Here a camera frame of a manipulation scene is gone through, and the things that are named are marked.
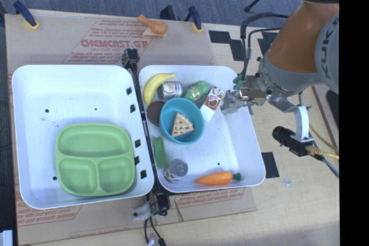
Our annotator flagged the thin black and white rod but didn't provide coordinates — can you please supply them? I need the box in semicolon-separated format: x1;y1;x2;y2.
126;62;163;196

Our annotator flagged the green flat block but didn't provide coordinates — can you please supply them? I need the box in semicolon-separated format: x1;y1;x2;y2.
153;136;169;169

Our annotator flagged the green divided plate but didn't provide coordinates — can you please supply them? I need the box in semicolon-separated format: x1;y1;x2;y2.
55;122;137;198

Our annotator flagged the white can with grey lid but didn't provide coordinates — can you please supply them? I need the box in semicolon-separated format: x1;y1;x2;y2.
163;158;189;184

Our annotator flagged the black block with thin wires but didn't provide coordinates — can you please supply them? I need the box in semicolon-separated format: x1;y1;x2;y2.
122;48;141;67
148;191;171;215

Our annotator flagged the brown biscuit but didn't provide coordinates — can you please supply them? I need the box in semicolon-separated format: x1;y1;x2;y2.
146;100;167;127

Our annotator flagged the yellow banana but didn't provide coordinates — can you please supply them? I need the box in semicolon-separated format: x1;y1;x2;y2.
142;73;177;106

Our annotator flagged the brown cardboard board red print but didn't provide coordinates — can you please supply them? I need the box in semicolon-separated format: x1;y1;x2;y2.
4;8;258;246

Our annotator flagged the white and orange can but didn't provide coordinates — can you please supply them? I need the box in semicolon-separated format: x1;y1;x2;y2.
157;81;183;100

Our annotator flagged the white plastic tray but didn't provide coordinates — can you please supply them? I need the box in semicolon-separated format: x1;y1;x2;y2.
11;64;155;210
138;65;266;194

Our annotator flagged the white and brown carton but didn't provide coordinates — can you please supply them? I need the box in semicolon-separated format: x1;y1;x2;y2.
199;85;225;123

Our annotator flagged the black cylinder on white bracket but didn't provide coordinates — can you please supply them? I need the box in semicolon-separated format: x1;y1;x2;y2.
272;105;315;158

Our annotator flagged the small pale wooden piece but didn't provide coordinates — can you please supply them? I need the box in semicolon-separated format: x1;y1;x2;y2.
141;27;168;39

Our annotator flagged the blue bowl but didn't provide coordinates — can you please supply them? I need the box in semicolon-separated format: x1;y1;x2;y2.
159;97;206;145

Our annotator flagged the green plastic bottle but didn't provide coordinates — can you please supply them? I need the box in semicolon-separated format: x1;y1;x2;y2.
182;80;212;103

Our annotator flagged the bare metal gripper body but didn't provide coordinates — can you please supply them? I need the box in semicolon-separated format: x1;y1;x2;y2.
238;73;271;107

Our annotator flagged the orange carrot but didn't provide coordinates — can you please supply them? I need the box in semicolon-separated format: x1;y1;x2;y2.
195;171;242;186

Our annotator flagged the pizza slice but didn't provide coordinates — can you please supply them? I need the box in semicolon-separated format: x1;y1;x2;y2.
171;112;195;138

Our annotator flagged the orange chicken drumstick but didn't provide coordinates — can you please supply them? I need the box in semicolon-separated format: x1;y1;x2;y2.
136;14;168;36

